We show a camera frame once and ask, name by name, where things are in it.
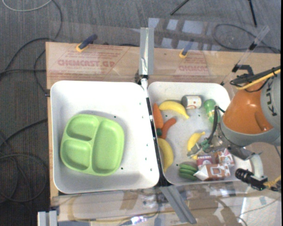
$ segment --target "yellow banana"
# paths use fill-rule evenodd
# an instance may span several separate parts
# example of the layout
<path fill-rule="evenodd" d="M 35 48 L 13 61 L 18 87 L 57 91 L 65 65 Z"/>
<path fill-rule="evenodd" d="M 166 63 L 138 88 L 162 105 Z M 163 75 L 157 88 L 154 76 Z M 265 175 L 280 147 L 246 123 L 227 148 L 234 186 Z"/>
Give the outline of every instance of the yellow banana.
<path fill-rule="evenodd" d="M 163 155 L 163 171 L 166 172 L 174 161 L 173 150 L 171 145 L 163 138 L 158 138 L 158 146 Z"/>
<path fill-rule="evenodd" d="M 171 100 L 167 100 L 164 101 L 163 103 L 161 103 L 159 105 L 159 109 L 164 111 L 164 110 L 173 110 L 176 111 L 182 115 L 184 115 L 186 117 L 186 119 L 189 118 L 187 112 L 185 111 L 185 108 L 182 104 L 175 102 L 175 101 L 171 101 Z"/>
<path fill-rule="evenodd" d="M 200 137 L 204 136 L 206 133 L 203 131 L 201 133 L 194 133 L 188 140 L 188 152 L 195 146 L 196 142 L 199 141 Z"/>

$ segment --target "yellow cable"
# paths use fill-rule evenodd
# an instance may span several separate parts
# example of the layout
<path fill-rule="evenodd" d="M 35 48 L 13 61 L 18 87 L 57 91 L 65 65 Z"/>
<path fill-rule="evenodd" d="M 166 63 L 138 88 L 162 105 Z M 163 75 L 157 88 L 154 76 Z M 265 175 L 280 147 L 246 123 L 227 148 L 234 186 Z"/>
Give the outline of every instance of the yellow cable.
<path fill-rule="evenodd" d="M 268 75 L 263 76 L 262 78 L 257 79 L 257 80 L 255 80 L 255 81 L 253 81 L 252 83 L 249 83 L 249 84 L 247 84 L 247 85 L 245 85 L 245 86 L 242 86 L 242 87 L 237 87 L 237 86 L 236 86 L 236 88 L 237 88 L 238 90 L 247 89 L 248 87 L 250 87 L 250 86 L 252 86 L 252 85 L 254 85 L 254 84 L 257 84 L 257 83 L 259 83 L 259 82 L 261 82 L 261 81 L 264 81 L 264 80 L 266 80 L 266 79 L 268 79 L 268 78 L 270 78 L 270 77 L 272 77 L 272 76 L 274 76 L 275 74 L 278 74 L 278 73 L 280 73 L 280 72 L 281 72 L 281 69 L 278 69 L 278 70 L 276 70 L 274 73 L 269 73 Z"/>
<path fill-rule="evenodd" d="M 274 186 L 280 180 L 281 180 L 281 175 L 278 176 L 274 181 L 265 182 L 265 183 L 263 183 L 263 185 L 267 186 L 268 188 L 271 188 L 272 186 Z"/>

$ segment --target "white cable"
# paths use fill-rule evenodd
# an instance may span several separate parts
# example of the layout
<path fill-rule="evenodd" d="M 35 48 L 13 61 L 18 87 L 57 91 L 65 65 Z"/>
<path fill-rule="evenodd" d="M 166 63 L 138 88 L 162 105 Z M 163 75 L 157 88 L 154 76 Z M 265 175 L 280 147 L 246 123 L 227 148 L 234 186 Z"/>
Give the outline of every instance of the white cable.
<path fill-rule="evenodd" d="M 49 0 L 48 2 L 44 3 L 43 5 L 37 7 L 37 8 L 32 8 L 32 9 L 26 9 L 26 10 L 19 10 L 19 9 L 14 9 L 14 8 L 11 8 L 10 6 L 8 6 L 4 0 L 2 0 L 3 4 L 5 7 L 7 7 L 8 9 L 10 10 L 13 10 L 13 11 L 16 11 L 16 12 L 29 12 L 29 11 L 34 11 L 34 10 L 37 10 L 37 9 L 40 9 L 44 6 L 46 6 L 47 4 L 49 4 L 52 0 Z"/>

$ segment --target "blue and yellow clamp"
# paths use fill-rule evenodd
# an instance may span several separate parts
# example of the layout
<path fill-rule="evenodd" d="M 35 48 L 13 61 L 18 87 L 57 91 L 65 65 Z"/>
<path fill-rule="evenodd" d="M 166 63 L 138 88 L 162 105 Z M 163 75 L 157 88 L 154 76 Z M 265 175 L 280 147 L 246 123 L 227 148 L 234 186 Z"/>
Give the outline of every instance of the blue and yellow clamp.
<path fill-rule="evenodd" d="M 186 58 L 188 55 L 188 51 L 191 49 L 194 39 L 190 39 L 189 43 L 180 51 L 179 57 Z"/>
<path fill-rule="evenodd" d="M 87 49 L 88 45 L 92 44 L 97 38 L 98 36 L 96 34 L 91 35 L 90 37 L 85 39 L 82 43 L 76 46 L 76 51 L 80 53 L 83 52 L 85 49 Z"/>

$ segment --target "green bottle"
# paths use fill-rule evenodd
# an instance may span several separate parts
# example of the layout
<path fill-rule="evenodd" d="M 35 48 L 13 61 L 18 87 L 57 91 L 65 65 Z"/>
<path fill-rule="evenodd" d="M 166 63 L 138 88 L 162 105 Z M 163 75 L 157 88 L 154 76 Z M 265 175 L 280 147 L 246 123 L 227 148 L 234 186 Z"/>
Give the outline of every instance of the green bottle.
<path fill-rule="evenodd" d="M 213 99 L 206 100 L 203 103 L 203 107 L 206 109 L 206 113 L 208 116 L 208 120 L 213 123 L 214 122 L 214 112 L 215 112 L 216 102 Z"/>

